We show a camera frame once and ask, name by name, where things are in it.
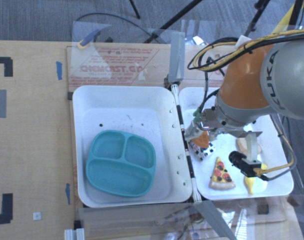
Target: teal plate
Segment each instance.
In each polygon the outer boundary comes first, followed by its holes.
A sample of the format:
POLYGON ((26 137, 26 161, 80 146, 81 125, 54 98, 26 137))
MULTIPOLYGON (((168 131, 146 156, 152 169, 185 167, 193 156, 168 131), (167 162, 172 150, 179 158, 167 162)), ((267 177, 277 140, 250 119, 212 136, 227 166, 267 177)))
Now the teal plate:
POLYGON ((122 197, 140 197, 151 188, 156 155, 143 137, 118 130, 97 134, 91 144, 86 177, 98 190, 122 197))

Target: clear plastic sheet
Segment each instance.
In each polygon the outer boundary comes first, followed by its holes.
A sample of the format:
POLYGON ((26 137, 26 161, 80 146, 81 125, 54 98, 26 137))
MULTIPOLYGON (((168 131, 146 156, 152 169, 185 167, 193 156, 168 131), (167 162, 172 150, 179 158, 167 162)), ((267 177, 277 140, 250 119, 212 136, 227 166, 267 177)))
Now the clear plastic sheet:
MULTIPOLYGON (((250 38, 270 34, 274 25, 264 25, 250 38)), ((187 70, 187 64, 205 45, 223 37, 239 37, 247 23, 182 20, 185 35, 184 87, 204 87, 204 72, 187 70)), ((278 26, 278 32, 286 26, 278 26)), ((175 31, 161 31, 151 43, 144 41, 155 29, 115 26, 76 21, 73 45, 68 49, 69 91, 82 85, 157 86, 164 87, 170 67, 171 37, 175 31), (78 44, 89 34, 100 30, 85 47, 78 44)), ((220 46, 207 56, 218 58, 234 51, 220 46)), ((209 86, 220 87, 223 76, 209 73, 209 86)), ((238 240, 304 239, 304 189, 300 175, 293 172, 299 190, 288 196, 267 196, 213 201, 221 219, 202 214, 206 202, 154 203, 119 207, 91 208, 77 206, 85 228, 86 239, 201 240, 231 239, 224 230, 214 230, 213 223, 226 225, 238 240)))

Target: black wire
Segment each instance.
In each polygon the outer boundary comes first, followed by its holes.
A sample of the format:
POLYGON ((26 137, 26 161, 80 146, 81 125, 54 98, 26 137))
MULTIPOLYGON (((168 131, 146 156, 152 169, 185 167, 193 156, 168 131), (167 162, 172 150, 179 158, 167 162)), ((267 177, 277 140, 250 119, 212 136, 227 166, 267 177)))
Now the black wire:
POLYGON ((290 128, 290 121, 288 119, 288 117, 283 116, 282 118, 282 125, 284 124, 284 119, 286 119, 286 124, 287 124, 287 135, 288 135, 288 142, 291 145, 291 128, 290 128))
MULTIPOLYGON (((273 124, 274 124, 274 127, 276 128, 276 122, 275 122, 275 120, 274 120, 274 118, 273 118, 273 116, 270 114, 270 118, 271 118, 271 120, 272 120, 272 122, 273 122, 273 124)), ((276 178, 278 178, 278 177, 281 177, 282 175, 284 175, 284 174, 286 174, 286 173, 288 173, 289 171, 291 171, 295 166, 296 166, 296 162, 297 162, 297 159, 296 159, 296 155, 294 154, 294 151, 293 150, 290 150, 291 151, 291 153, 292 153, 292 157, 293 157, 293 164, 288 168, 288 169, 286 169, 285 171, 283 171, 283 172, 281 172, 281 173, 279 173, 279 174, 277 174, 277 175, 275 175, 275 176, 273 176, 273 177, 267 177, 267 176, 265 176, 265 175, 262 175, 261 177, 262 177, 262 180, 264 180, 264 181, 271 181, 271 180, 274 180, 274 179, 276 179, 276 178)))
MULTIPOLYGON (((224 37, 224 38, 221 38, 221 39, 218 39, 216 41, 214 41, 213 43, 209 44, 207 47, 209 46, 213 46, 215 44, 218 44, 218 43, 226 43, 226 42, 237 42, 238 38, 236 37, 224 37)), ((202 59, 203 59, 203 56, 205 55, 205 53, 203 53, 200 58, 199 58, 199 61, 202 62, 202 59)))
POLYGON ((221 68, 219 68, 218 70, 220 70, 222 76, 225 76, 225 73, 224 73, 224 71, 221 68))
POLYGON ((200 111, 202 111, 204 109, 204 105, 205 103, 212 97, 218 94, 219 89, 216 89, 215 91, 211 92, 207 97, 204 96, 204 99, 201 103, 201 105, 199 106, 200 111))
POLYGON ((87 16, 90 16, 90 15, 107 15, 107 16, 112 16, 112 17, 116 17, 116 18, 119 18, 119 19, 122 19, 136 27, 138 27, 140 30, 142 30, 144 33, 148 34, 150 37, 152 36, 152 34, 148 33, 145 29, 143 29, 141 26, 137 25, 136 23, 130 21, 129 19, 126 19, 122 16, 119 16, 119 15, 116 15, 116 14, 112 14, 112 13, 106 13, 106 12, 91 12, 91 13, 87 13, 87 14, 84 14, 80 17, 78 17, 75 21, 79 21, 80 19, 84 18, 84 17, 87 17, 87 16))
MULTIPOLYGON (((207 72, 214 72, 218 69, 221 69, 223 68, 224 66, 230 64, 232 61, 236 60, 237 58, 241 57, 242 55, 246 54, 246 53, 251 53, 254 49, 257 49, 259 47, 262 47, 262 46, 267 46, 267 45, 273 45, 273 44, 277 44, 277 43, 283 43, 283 42, 288 42, 288 41, 295 41, 295 40, 302 40, 304 39, 304 33, 303 34, 295 34, 295 35, 290 35, 290 36, 285 36, 285 37, 279 37, 279 38, 275 38, 275 39, 268 39, 268 40, 263 40, 255 45, 253 45, 252 47, 250 48, 246 48, 244 51, 242 51, 241 53, 239 53, 238 55, 234 56, 233 58, 229 59, 228 61, 226 61, 223 65, 221 65, 220 67, 218 68, 214 68, 214 69, 211 69, 211 70, 207 70, 207 72)), ((213 60, 209 63, 206 63, 202 66, 198 66, 198 67, 191 67, 188 69, 189 70, 196 70, 196 69, 200 69, 200 68, 203 68, 203 67, 207 67, 211 64, 214 64, 215 62, 217 62, 218 60, 221 60, 222 58, 230 55, 232 53, 229 53, 229 54, 226 54, 216 60, 213 60)))
POLYGON ((186 232, 186 230, 188 229, 188 224, 186 224, 183 228, 183 231, 181 233, 181 235, 177 238, 177 240, 180 240, 182 238, 182 236, 184 235, 184 233, 186 232))
MULTIPOLYGON (((213 45, 215 45, 215 44, 218 44, 218 43, 237 42, 237 40, 238 40, 238 38, 236 38, 236 37, 224 37, 224 38, 220 38, 220 39, 218 39, 218 40, 216 40, 216 41, 214 41, 214 42, 208 44, 206 47, 204 47, 202 50, 200 50, 200 51, 193 57, 193 59, 192 59, 192 60, 189 62, 189 64, 187 65, 187 68, 188 68, 189 70, 193 70, 193 69, 198 69, 198 68, 199 68, 199 67, 193 67, 193 68, 189 68, 189 67, 190 67, 191 64, 193 63, 195 57, 196 57, 200 52, 202 52, 204 49, 206 49, 206 48, 208 48, 208 47, 210 47, 210 46, 213 46, 213 45)), ((202 61, 203 56, 204 56, 204 54, 201 55, 201 57, 199 58, 199 60, 198 60, 199 63, 202 61)))
POLYGON ((207 101, 207 92, 208 92, 208 73, 205 72, 205 91, 204 91, 203 101, 202 101, 201 105, 199 106, 200 112, 202 112, 205 102, 207 101))

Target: metal rod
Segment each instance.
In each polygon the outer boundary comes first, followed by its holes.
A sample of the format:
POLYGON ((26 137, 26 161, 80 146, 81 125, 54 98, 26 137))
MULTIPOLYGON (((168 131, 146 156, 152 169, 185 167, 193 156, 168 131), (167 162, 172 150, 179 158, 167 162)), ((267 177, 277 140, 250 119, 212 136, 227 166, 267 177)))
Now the metal rod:
POLYGON ((144 41, 145 44, 150 43, 154 39, 158 38, 161 33, 163 33, 166 29, 172 26, 176 21, 178 21, 181 17, 183 17, 186 13, 188 13, 191 9, 197 6, 203 0, 193 0, 186 7, 184 7, 179 13, 177 13, 173 18, 171 18, 167 23, 161 26, 159 29, 154 31, 151 36, 144 41))
POLYGON ((258 2, 254 5, 254 7, 257 9, 257 12, 247 27, 247 30, 244 34, 246 37, 251 32, 255 31, 255 25, 256 25, 257 21, 259 20, 259 18, 261 17, 262 13, 264 12, 264 10, 269 2, 270 2, 270 0, 258 0, 258 2))
POLYGON ((303 3, 304 3, 304 0, 295 0, 295 4, 294 4, 294 7, 293 7, 293 11, 292 11, 292 14, 291 14, 291 18, 289 20, 289 23, 288 23, 288 30, 290 28, 293 29, 293 26, 296 25, 296 22, 297 22, 297 19, 298 19, 298 15, 299 15, 299 12, 303 6, 303 3))
POLYGON ((134 11, 135 11, 136 17, 137 17, 138 19, 140 19, 141 16, 139 15, 139 13, 138 13, 138 11, 137 11, 137 9, 136 9, 136 6, 135 6, 133 0, 129 0, 129 1, 130 1, 131 5, 132 5, 134 11))

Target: blue tape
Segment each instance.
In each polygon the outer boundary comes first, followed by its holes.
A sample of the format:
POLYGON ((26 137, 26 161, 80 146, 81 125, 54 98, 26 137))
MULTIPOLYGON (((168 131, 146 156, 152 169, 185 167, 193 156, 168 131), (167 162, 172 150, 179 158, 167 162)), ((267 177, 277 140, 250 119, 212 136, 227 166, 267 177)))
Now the blue tape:
POLYGON ((62 69, 62 63, 59 61, 56 62, 56 72, 57 72, 58 80, 62 80, 63 69, 62 69))
POLYGON ((71 204, 71 190, 70 190, 70 185, 68 183, 66 184, 65 193, 67 196, 68 204, 70 205, 71 204))

